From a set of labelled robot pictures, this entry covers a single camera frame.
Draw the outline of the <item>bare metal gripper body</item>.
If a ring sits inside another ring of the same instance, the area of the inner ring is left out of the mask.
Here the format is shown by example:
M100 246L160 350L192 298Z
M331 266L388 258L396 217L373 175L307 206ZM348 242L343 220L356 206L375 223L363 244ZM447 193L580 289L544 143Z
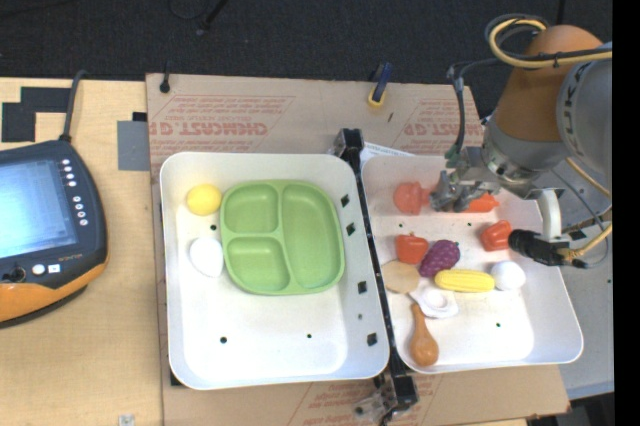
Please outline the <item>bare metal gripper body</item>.
M527 195L532 171L509 159L493 146L469 146L448 154L438 190L448 195L496 193L499 189Z

